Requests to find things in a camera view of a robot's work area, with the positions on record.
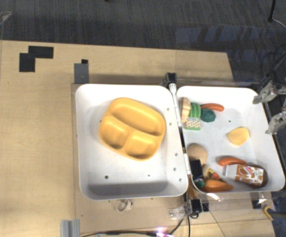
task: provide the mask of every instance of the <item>green toy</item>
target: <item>green toy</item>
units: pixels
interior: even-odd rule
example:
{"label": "green toy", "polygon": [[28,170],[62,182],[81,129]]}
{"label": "green toy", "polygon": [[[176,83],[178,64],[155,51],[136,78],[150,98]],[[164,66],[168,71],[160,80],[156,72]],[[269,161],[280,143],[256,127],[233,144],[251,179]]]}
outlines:
{"label": "green toy", "polygon": [[210,109],[203,109],[201,111],[201,119],[204,121],[204,122],[213,122],[215,120],[215,113],[214,111],[210,110]]}
{"label": "green toy", "polygon": [[201,116],[201,107],[197,103],[191,103],[191,110],[189,113],[189,117],[185,123],[185,129],[188,130],[200,130],[201,123],[200,123],[200,116]]}

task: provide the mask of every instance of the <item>yellow cheese wedge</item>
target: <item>yellow cheese wedge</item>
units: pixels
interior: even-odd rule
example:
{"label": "yellow cheese wedge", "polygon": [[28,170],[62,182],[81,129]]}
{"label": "yellow cheese wedge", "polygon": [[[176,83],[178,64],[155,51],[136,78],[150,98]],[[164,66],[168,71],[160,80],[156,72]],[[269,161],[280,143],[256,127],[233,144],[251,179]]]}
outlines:
{"label": "yellow cheese wedge", "polygon": [[250,137],[246,127],[238,127],[227,134],[227,138],[236,146],[243,145]]}

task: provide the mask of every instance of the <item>sausage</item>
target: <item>sausage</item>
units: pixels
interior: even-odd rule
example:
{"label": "sausage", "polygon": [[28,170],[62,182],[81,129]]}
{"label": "sausage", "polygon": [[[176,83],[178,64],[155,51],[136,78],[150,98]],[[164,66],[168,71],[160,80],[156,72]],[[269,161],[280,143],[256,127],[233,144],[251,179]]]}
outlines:
{"label": "sausage", "polygon": [[210,109],[210,110],[218,111],[218,112],[224,111],[224,107],[220,104],[204,104],[204,105],[201,105],[201,109]]}
{"label": "sausage", "polygon": [[247,165],[247,163],[244,160],[241,160],[235,157],[224,157],[218,161],[218,165],[220,166],[226,166],[226,165],[232,165],[232,164]]}

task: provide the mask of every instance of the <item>white cable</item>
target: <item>white cable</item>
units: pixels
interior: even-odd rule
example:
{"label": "white cable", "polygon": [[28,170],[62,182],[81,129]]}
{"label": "white cable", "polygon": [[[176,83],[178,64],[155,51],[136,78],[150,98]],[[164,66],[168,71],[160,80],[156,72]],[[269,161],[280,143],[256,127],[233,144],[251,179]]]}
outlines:
{"label": "white cable", "polygon": [[130,199],[118,200],[116,203],[116,209],[118,212],[131,210],[132,207],[133,207],[133,202]]}
{"label": "white cable", "polygon": [[286,28],[286,26],[284,25],[284,23],[280,22],[279,20],[275,19],[274,17],[272,17],[273,21],[276,21],[277,23],[279,23],[280,25],[282,25],[284,28]]}

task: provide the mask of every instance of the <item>wooden table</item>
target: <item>wooden table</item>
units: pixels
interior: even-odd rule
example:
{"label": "wooden table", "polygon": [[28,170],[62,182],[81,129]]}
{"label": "wooden table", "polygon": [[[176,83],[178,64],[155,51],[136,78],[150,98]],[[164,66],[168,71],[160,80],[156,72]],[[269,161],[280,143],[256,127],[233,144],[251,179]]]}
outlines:
{"label": "wooden table", "polygon": [[[52,46],[54,57],[36,59],[35,73],[21,73],[19,53],[29,45]],[[166,72],[232,81],[225,53],[3,41],[0,59],[0,237],[58,237],[61,220],[74,218],[82,233],[177,224],[168,208],[180,197],[135,199],[120,214],[114,201],[88,200],[74,184],[73,66],[87,59],[92,83],[159,84]],[[274,236],[262,211],[238,196],[212,208],[192,220],[192,236]],[[175,233],[186,235],[186,226]]]}

